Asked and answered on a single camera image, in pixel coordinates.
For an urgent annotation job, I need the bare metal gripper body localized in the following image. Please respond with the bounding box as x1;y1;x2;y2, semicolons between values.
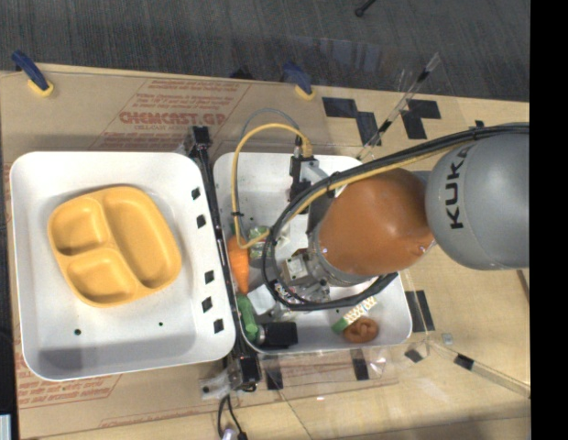
278;249;333;305

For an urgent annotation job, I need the white cube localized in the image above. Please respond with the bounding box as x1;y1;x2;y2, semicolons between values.
246;284;277;316

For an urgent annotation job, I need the clear plastic bottle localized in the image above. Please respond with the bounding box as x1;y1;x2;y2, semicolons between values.
246;225;274;260

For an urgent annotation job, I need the orange carrot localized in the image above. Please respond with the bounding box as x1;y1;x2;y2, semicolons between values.
226;235;251;295

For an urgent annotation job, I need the black box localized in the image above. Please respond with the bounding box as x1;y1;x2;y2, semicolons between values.
263;321;300;349

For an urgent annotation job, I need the green bottle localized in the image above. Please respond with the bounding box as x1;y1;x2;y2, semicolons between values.
235;293;267;344

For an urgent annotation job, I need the white packet with green end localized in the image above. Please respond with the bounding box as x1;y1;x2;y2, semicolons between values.
330;297;379;336

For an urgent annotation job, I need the brown doughnut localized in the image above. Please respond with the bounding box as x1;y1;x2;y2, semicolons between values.
342;316;380;345

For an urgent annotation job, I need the white plastic tray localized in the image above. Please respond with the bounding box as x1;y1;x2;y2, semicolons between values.
8;150;237;382
213;151;413;356

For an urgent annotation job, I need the thin black and white rod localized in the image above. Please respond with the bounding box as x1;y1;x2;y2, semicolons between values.
197;148;249;361

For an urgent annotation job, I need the yellow divided plate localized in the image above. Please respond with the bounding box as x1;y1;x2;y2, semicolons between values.
46;184;183;309

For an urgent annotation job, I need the brown cardboard board red print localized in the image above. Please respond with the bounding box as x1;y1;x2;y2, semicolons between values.
0;61;333;440

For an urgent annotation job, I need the black cylinder on white bracket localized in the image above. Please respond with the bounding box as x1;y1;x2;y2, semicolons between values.
288;153;344;204

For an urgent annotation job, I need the black block with thin wires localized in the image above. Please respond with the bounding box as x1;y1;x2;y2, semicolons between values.
226;353;263;391
190;125;214;153

